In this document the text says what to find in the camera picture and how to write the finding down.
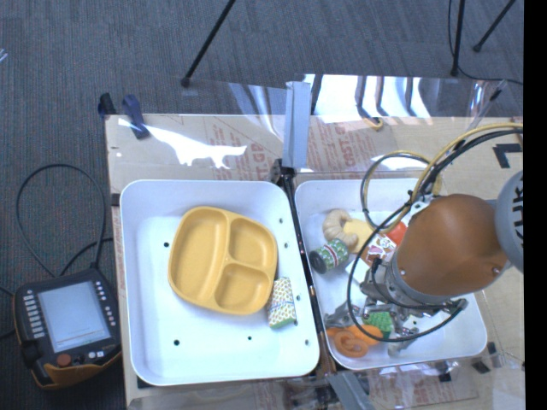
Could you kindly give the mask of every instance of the gray carpet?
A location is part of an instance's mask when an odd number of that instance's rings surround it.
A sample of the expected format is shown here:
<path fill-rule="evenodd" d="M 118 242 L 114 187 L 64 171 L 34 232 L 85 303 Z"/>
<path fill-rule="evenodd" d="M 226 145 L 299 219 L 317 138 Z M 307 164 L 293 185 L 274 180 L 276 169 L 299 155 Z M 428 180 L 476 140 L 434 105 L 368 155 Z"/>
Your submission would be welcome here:
<path fill-rule="evenodd" d="M 0 0 L 0 285 L 49 278 L 15 218 L 27 175 L 50 163 L 87 171 L 108 195 L 99 97 L 134 94 L 144 113 L 190 111 L 180 79 L 228 0 Z M 524 0 L 480 53 L 472 50 L 509 0 L 466 0 L 459 78 L 510 79 L 501 104 L 523 107 Z M 449 77 L 459 0 L 238 0 L 195 79 L 285 87 L 296 73 Z M 59 271 L 97 239 L 101 211 L 89 179 L 51 169 L 21 194 L 20 217 L 43 263 Z M 105 237 L 111 234 L 107 220 Z M 100 267 L 115 281 L 106 242 Z M 92 250 L 74 262 L 86 268 Z M 0 293 L 0 332 L 13 328 Z M 42 391 L 15 336 L 0 341 L 0 408 L 121 409 L 121 363 L 62 392 Z"/>

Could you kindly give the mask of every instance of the metal stand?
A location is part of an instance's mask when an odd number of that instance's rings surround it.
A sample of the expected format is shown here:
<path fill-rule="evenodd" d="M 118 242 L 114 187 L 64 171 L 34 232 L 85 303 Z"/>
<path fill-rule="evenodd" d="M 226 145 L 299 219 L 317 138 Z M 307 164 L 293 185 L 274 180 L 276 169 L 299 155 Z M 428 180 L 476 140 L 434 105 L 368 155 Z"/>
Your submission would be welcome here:
<path fill-rule="evenodd" d="M 490 29 L 485 33 L 485 36 L 482 37 L 482 39 L 473 47 L 473 50 L 480 51 L 482 48 L 482 45 L 485 43 L 485 41 L 490 37 L 490 34 L 494 32 L 494 29 L 499 24 L 499 22 L 502 20 L 502 18 L 507 14 L 507 11 L 513 6 L 513 3 L 515 0 L 509 0 L 509 2 L 505 5 L 505 8 L 503 8 L 502 12 L 497 16 L 497 18 L 494 20 L 492 25 L 490 26 Z"/>
<path fill-rule="evenodd" d="M 460 43 L 462 42 L 463 11 L 465 9 L 465 0 L 460 0 L 460 10 L 458 12 L 458 24 L 456 28 L 456 45 L 454 47 L 454 60 L 452 62 L 451 76 L 458 74 L 458 61 L 460 59 Z"/>
<path fill-rule="evenodd" d="M 196 56 L 196 59 L 191 64 L 190 69 L 186 73 L 186 76 L 180 81 L 180 84 L 184 86 L 185 88 L 188 87 L 190 84 L 190 78 L 196 71 L 197 66 L 199 65 L 199 62 L 202 60 L 203 55 L 205 55 L 205 52 L 207 51 L 207 48 L 210 46 L 210 44 L 213 42 L 213 38 L 215 38 L 216 33 L 219 31 L 219 29 L 222 26 L 222 23 L 224 22 L 224 19 L 227 17 L 227 15 L 230 12 L 230 9 L 232 8 L 233 4 L 236 3 L 236 0 L 229 0 L 226 7 L 222 11 L 221 16 L 216 21 L 215 26 L 213 27 L 213 30 L 205 40 L 205 43 L 203 43 L 202 48 L 199 50 L 199 53 Z"/>

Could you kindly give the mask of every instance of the black cable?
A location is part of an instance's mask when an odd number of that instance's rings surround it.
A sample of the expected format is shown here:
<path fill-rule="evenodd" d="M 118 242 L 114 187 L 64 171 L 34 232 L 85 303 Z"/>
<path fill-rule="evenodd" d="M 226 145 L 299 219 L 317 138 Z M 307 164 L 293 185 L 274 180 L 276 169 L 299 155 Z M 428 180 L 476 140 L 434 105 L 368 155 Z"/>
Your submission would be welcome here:
<path fill-rule="evenodd" d="M 369 223 L 369 225 L 371 225 L 373 228 L 376 228 L 378 227 L 374 221 L 372 220 L 372 218 L 370 217 L 370 213 L 368 212 L 368 205 L 365 203 L 365 184 L 367 183 L 367 181 L 369 180 L 370 176 L 373 174 L 373 172 L 375 171 L 375 168 L 376 166 L 378 166 L 379 164 L 381 164 L 382 162 L 384 162 L 385 160 L 389 159 L 389 158 L 394 158 L 394 157 L 397 157 L 397 158 L 409 158 L 409 159 L 412 159 L 412 160 L 417 160 L 417 161 L 421 161 L 423 162 L 424 164 L 429 164 L 429 161 L 420 156 L 420 155 L 414 155 L 414 154 L 405 154 L 405 153 L 393 153 L 393 154 L 388 154 L 388 155 L 385 155 L 383 156 L 381 159 L 379 159 L 378 161 L 376 161 L 364 174 L 363 178 L 362 178 L 362 181 L 361 181 L 361 186 L 359 187 L 359 197 L 361 199 L 361 208 L 362 208 L 362 212 L 364 213 L 365 215 L 365 219 L 367 219 L 367 222 Z"/>
<path fill-rule="evenodd" d="M 99 258 L 100 258 L 100 254 L 101 254 L 101 250 L 102 250 L 102 246 L 103 246 L 103 243 L 105 242 L 108 242 L 108 241 L 112 241 L 113 238 L 112 237 L 108 237 L 108 238 L 103 238 L 103 235 L 104 235 L 104 228 L 105 228 L 105 222 L 106 222 L 106 203 L 104 201 L 104 196 L 103 196 L 103 193 L 101 192 L 101 186 L 99 185 L 99 183 L 89 174 L 87 173 L 86 171 L 84 171 L 83 169 L 79 168 L 79 167 L 76 167 L 76 166 L 73 166 L 73 165 L 70 165 L 70 164 L 63 164 L 63 163 L 56 163 L 56 164 L 48 164 L 48 165 L 45 165 L 45 166 L 42 166 L 38 169 L 36 169 L 34 172 L 32 172 L 30 175 L 28 175 L 26 177 L 26 179 L 23 181 L 23 183 L 21 184 L 19 190 L 17 191 L 17 198 L 16 198 L 16 201 L 15 201 L 15 219 L 17 221 L 17 225 L 19 227 L 19 230 L 21 232 L 21 237 L 23 239 L 23 242 L 25 243 L 26 247 L 30 250 L 30 252 L 32 253 L 32 255 L 34 256 L 34 258 L 36 259 L 37 263 L 53 278 L 57 278 L 57 276 L 42 262 L 42 260 L 40 259 L 40 257 L 38 256 L 38 254 L 34 251 L 34 249 L 32 248 L 30 242 L 28 241 L 28 239 L 26 238 L 25 236 L 25 233 L 23 231 L 23 226 L 21 224 L 21 218 L 20 218 L 20 213 L 19 213 L 19 201 L 21 199 L 21 195 L 22 195 L 22 192 L 23 190 L 25 189 L 25 186 L 28 184 L 28 182 L 34 177 L 36 176 L 38 173 L 42 172 L 43 170 L 46 170 L 48 168 L 52 168 L 52 167 L 68 167 L 68 168 L 72 168 L 74 170 L 77 170 L 78 172 L 84 174 L 94 185 L 95 185 L 95 188 L 97 189 L 97 191 L 99 192 L 100 196 L 101 196 L 101 203 L 102 203 L 102 217 L 101 217 L 101 230 L 100 230 L 100 234 L 99 234 L 99 238 L 97 241 L 93 242 L 93 243 L 89 243 L 87 244 L 84 248 L 82 248 L 80 251 L 78 251 L 75 255 L 73 255 L 73 257 L 68 261 L 68 263 L 62 268 L 62 270 L 60 271 L 58 277 L 62 276 L 70 266 L 73 265 L 73 263 L 84 253 L 86 252 L 88 249 L 94 247 L 94 246 L 97 246 L 96 248 L 96 252 L 95 252 L 95 258 L 93 260 L 93 262 L 90 264 L 90 267 L 94 267 L 94 268 L 98 268 L 98 262 L 99 262 Z M 2 285 L 0 285 L 0 291 L 3 291 L 5 294 L 9 295 L 9 296 L 14 296 L 15 293 L 13 293 L 12 291 L 2 287 Z M 13 328 L 12 330 L 10 331 L 6 331 L 4 332 L 3 334 L 0 334 L 0 340 L 4 339 L 5 337 L 8 337 L 8 336 L 11 336 L 12 334 L 15 333 L 15 328 Z"/>
<path fill-rule="evenodd" d="M 450 33 L 450 24 L 451 24 L 451 21 L 450 21 L 450 12 L 452 10 L 452 0 L 449 0 L 449 4 L 448 4 L 448 41 L 449 41 L 449 46 L 450 46 L 450 53 L 452 54 L 452 56 L 454 57 L 454 54 L 455 54 L 455 51 L 454 51 L 454 48 L 452 46 L 452 35 Z M 470 79 L 476 79 L 476 80 L 491 80 L 491 81 L 498 81 L 498 82 L 501 82 L 502 80 L 507 80 L 508 82 L 511 82 L 513 84 L 517 84 L 517 85 L 521 85 L 521 86 L 524 86 L 524 83 L 523 82 L 520 82 L 519 80 L 515 80 L 515 79 L 499 79 L 499 78 L 479 78 L 479 77 L 476 77 L 476 76 L 473 76 L 473 75 L 470 75 L 470 74 L 467 74 L 466 72 L 464 72 L 462 70 L 462 68 L 460 67 L 460 64 L 458 63 L 457 65 L 457 68 L 458 70 L 460 70 L 462 72 L 462 74 L 464 76 L 467 76 L 468 78 Z"/>
<path fill-rule="evenodd" d="M 471 148 L 483 143 L 484 141 L 491 140 L 493 138 L 499 138 L 503 137 L 505 135 L 510 135 L 514 133 L 523 133 L 522 128 L 514 128 L 514 129 L 508 129 L 506 131 L 494 131 L 494 132 L 488 132 L 486 134 L 480 135 L 478 137 L 475 137 L 474 139 L 463 142 L 463 144 L 459 144 L 457 149 L 452 150 L 449 155 L 447 155 L 443 160 L 435 164 L 430 173 L 427 175 L 427 177 L 424 179 L 422 186 L 420 187 L 420 194 L 425 195 L 429 192 L 428 188 L 430 185 L 432 185 L 436 180 L 437 176 L 445 169 L 449 164 L 451 164 L 458 156 L 464 154 Z"/>
<path fill-rule="evenodd" d="M 38 173 L 40 172 L 43 172 L 43 170 L 46 170 L 46 169 L 49 169 L 49 168 L 53 168 L 53 167 L 66 167 L 66 168 L 72 168 L 80 173 L 82 173 L 83 175 L 85 175 L 92 183 L 93 185 L 95 185 L 95 188 L 97 189 L 100 197 L 101 197 L 101 204 L 102 204 L 102 212 L 101 212 L 101 229 L 100 229 L 100 232 L 99 232 L 99 235 L 98 235 L 98 239 L 97 241 L 94 243 L 97 245 L 97 249 L 96 249 L 96 252 L 95 252 L 95 259 L 93 260 L 93 262 L 91 263 L 90 267 L 95 267 L 97 268 L 98 267 L 98 262 L 99 262 L 99 257 L 100 257 L 100 254 L 101 254 L 101 248 L 102 248 L 102 239 L 103 239 L 103 235 L 104 235 L 104 227 L 105 227 L 105 221 L 106 221 L 106 203 L 104 201 L 104 196 L 103 196 L 103 193 L 101 191 L 101 186 L 99 185 L 99 183 L 88 173 L 86 172 L 85 170 L 79 168 L 79 167 L 76 167 L 76 166 L 73 166 L 71 164 L 63 164 L 63 163 L 56 163 L 56 164 L 48 164 L 48 165 L 45 165 L 45 166 L 42 166 L 42 167 L 39 167 L 38 169 L 36 169 L 34 172 L 32 172 L 31 174 L 29 174 L 26 179 L 23 181 L 23 183 L 21 184 L 21 187 L 19 188 L 18 192 L 17 192 L 17 198 L 16 198 L 16 202 L 15 202 L 15 219 L 17 221 L 17 225 L 19 227 L 19 230 L 21 232 L 21 237 L 23 239 L 23 242 L 25 243 L 26 247 L 30 250 L 30 252 L 32 253 L 32 255 L 34 256 L 34 259 L 38 262 L 38 264 L 50 275 L 52 276 L 53 278 L 56 277 L 56 275 L 42 262 L 42 260 L 40 259 L 40 257 L 38 256 L 38 254 L 34 251 L 34 249 L 32 248 L 32 245 L 30 244 L 30 242 L 28 241 L 28 239 L 26 238 L 25 236 L 25 232 L 23 230 L 23 226 L 21 224 L 21 216 L 20 216 L 20 213 L 19 213 L 19 201 L 21 199 L 21 195 L 22 195 L 22 192 L 25 188 L 25 186 L 28 184 L 28 182 L 34 178 Z M 62 272 L 65 272 L 66 271 L 66 266 L 63 268 Z"/>
<path fill-rule="evenodd" d="M 363 333 L 365 334 L 366 336 L 374 339 L 374 340 L 378 340 L 380 342 L 388 342 L 388 343 L 396 343 L 396 342 L 407 342 L 408 340 L 414 340 L 418 337 L 423 337 L 427 334 L 430 334 L 436 330 L 438 330 L 439 328 L 445 326 L 446 324 L 448 324 L 450 321 L 452 321 L 462 310 L 463 310 L 463 307 L 458 307 L 453 313 L 450 314 L 450 316 L 448 318 L 446 318 L 444 321 L 442 321 L 441 323 L 433 326 L 432 328 L 426 330 L 426 331 L 423 331 L 423 332 L 419 332 L 417 334 L 413 334 L 412 336 L 406 336 L 406 337 L 396 337 L 396 338 L 389 338 L 389 337 L 378 337 L 378 336 L 375 336 L 374 334 L 371 334 L 369 333 L 367 330 L 365 330 L 360 324 L 359 322 L 357 321 L 357 318 L 356 316 L 354 315 L 353 313 L 353 304 L 351 303 L 351 285 L 352 285 L 352 282 L 353 282 L 353 275 L 355 273 L 355 270 L 356 270 L 356 267 L 357 267 L 357 263 L 359 261 L 359 257 L 362 255 L 362 253 L 364 252 L 365 248 L 368 246 L 368 244 L 371 242 L 371 240 L 373 239 L 373 237 L 378 234 L 378 232 L 382 229 L 382 227 L 386 226 L 389 224 L 389 222 L 391 221 L 391 219 L 393 219 L 394 217 L 396 217 L 399 213 L 401 213 L 408 205 L 411 205 L 412 203 L 411 202 L 406 202 L 404 205 L 402 205 L 399 209 L 395 210 L 393 213 L 391 213 L 381 224 L 379 224 L 373 231 L 373 233 L 368 236 L 368 239 L 364 242 L 364 244 L 361 246 L 361 249 L 359 250 L 359 252 L 357 253 L 356 255 L 356 258 L 353 260 L 353 263 L 351 265 L 351 269 L 350 269 L 350 276 L 348 277 L 348 285 L 347 285 L 347 291 L 346 291 L 346 302 L 347 302 L 347 308 L 348 308 L 348 311 L 349 311 L 349 315 L 351 317 L 351 319 L 353 320 L 354 324 L 356 325 L 356 327 Z"/>
<path fill-rule="evenodd" d="M 9 291 L 8 289 L 2 287 L 2 285 L 0 285 L 0 291 L 3 291 L 6 295 L 10 295 L 10 296 L 13 296 L 15 294 L 12 291 Z M 14 333 L 15 333 L 15 328 L 12 328 L 9 331 L 3 332 L 2 334 L 0 334 L 0 340 L 3 340 L 4 338 L 9 337 Z"/>

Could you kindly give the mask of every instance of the glass panel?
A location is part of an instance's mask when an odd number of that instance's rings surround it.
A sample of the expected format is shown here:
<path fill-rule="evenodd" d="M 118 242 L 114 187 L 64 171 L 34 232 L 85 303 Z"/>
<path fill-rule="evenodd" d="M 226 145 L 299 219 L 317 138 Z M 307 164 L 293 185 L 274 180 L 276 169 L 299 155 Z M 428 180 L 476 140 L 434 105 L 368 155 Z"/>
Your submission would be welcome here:
<path fill-rule="evenodd" d="M 521 121 L 522 116 L 517 107 L 492 115 L 503 99 L 504 82 L 325 74 L 307 74 L 303 81 L 310 86 L 312 114 L 305 124 L 308 140 L 303 140 L 306 166 L 298 169 L 297 184 L 310 179 L 360 179 L 380 157 L 398 150 L 430 161 L 464 132 Z M 522 168 L 521 149 L 513 145 L 519 141 L 521 135 L 481 144 L 458 158 L 456 170 L 460 165 L 468 170 L 477 159 L 491 164 L 494 183 L 473 175 L 468 180 L 474 181 L 480 197 L 496 198 L 515 169 Z M 500 165 L 505 157 L 512 168 Z M 413 158 L 389 157 L 376 168 L 375 177 L 417 178 L 424 167 Z M 465 191 L 468 180 L 452 180 L 451 169 L 444 175 L 451 181 L 451 192 Z"/>
<path fill-rule="evenodd" d="M 263 180 L 283 151 L 286 90 L 192 80 L 184 114 L 146 114 L 137 138 L 128 114 L 105 116 L 114 193 L 137 179 Z"/>

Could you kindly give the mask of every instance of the white tray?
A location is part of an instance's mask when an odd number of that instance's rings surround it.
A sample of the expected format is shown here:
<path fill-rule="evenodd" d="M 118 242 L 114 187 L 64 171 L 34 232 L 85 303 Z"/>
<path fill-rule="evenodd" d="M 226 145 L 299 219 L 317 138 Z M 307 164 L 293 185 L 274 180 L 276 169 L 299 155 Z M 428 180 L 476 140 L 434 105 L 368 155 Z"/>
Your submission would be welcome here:
<path fill-rule="evenodd" d="M 216 312 L 182 300 L 168 282 L 169 245 L 183 214 L 224 208 L 265 225 L 279 250 L 276 278 L 288 277 L 297 324 L 270 329 L 266 308 L 249 315 Z M 263 181 L 140 180 L 121 193 L 129 318 L 136 374 L 157 386 L 306 375 L 319 344 L 291 208 Z"/>
<path fill-rule="evenodd" d="M 344 208 L 356 219 L 365 220 L 360 201 L 361 180 L 310 180 L 297 187 L 295 203 L 303 235 L 306 253 L 322 246 L 326 240 L 321 225 L 326 214 L 335 208 Z M 376 223 L 380 223 L 392 211 L 408 199 L 407 190 L 412 190 L 415 179 L 373 179 L 368 189 L 368 207 Z M 355 255 L 350 255 L 353 262 Z M 346 267 L 332 269 L 325 274 L 312 270 L 315 291 L 321 317 L 333 313 L 346 301 L 346 291 L 351 263 Z M 365 296 L 358 283 L 363 280 L 367 265 L 360 261 L 351 287 L 351 301 L 362 307 Z M 446 326 L 418 338 L 396 356 L 387 353 L 388 343 L 379 343 L 369 348 L 361 358 L 350 358 L 340 354 L 329 339 L 332 357 L 342 366 L 353 369 L 369 369 L 402 364 L 421 363 L 473 356 L 486 346 L 486 328 L 473 294 L 462 296 L 469 304 L 465 310 Z M 447 314 L 438 313 L 432 318 L 411 318 L 407 324 L 418 326 L 420 331 L 437 325 Z"/>

